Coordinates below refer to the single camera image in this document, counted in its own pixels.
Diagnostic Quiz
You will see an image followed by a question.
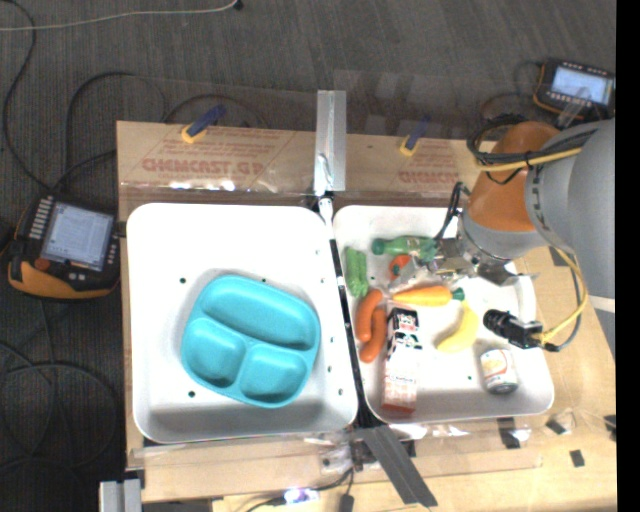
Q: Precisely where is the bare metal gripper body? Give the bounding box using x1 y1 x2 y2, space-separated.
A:
433 237 512 279

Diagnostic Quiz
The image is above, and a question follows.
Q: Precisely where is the small orange toy fruit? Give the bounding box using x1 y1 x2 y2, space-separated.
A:
388 253 413 280

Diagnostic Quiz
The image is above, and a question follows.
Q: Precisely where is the orange carrot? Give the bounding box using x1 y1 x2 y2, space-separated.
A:
392 284 466 308

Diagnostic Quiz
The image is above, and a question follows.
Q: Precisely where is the green plastic bottle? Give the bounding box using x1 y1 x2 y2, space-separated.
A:
371 235 439 259

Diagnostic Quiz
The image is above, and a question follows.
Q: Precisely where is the orange sausage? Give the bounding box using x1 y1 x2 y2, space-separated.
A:
358 307 389 364
355 288 385 344

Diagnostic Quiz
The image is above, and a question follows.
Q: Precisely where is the yellow banana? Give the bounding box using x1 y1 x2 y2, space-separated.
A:
436 299 480 354

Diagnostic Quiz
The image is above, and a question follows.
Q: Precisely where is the white and orange milk carton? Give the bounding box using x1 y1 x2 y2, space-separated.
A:
380 306 423 415

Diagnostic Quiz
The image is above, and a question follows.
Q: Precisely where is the white plastic tray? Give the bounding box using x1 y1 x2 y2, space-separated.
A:
332 204 556 425
125 202 360 445

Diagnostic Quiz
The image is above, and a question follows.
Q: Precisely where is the small white can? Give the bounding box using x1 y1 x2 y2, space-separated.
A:
479 348 520 395

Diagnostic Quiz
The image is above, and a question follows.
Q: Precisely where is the blue divided plate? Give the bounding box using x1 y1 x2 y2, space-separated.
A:
179 273 322 410

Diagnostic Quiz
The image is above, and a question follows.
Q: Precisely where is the brown cardboard board red print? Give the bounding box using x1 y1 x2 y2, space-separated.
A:
115 119 617 504

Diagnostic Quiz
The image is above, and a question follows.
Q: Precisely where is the black cylinder on white bracket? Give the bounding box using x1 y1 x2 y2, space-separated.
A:
480 264 545 350

